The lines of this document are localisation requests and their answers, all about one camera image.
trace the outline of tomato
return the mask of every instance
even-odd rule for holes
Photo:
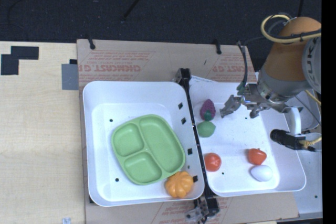
[[[267,154],[259,148],[251,148],[248,151],[248,160],[255,165],[261,165],[267,158]]]
[[[209,172],[217,171],[222,165],[222,159],[216,153],[208,153],[204,156],[205,169]]]

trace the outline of green plate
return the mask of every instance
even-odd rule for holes
[[[139,185],[163,180],[185,163],[178,137],[158,115],[145,115],[123,123],[113,131],[111,143],[123,171]]]

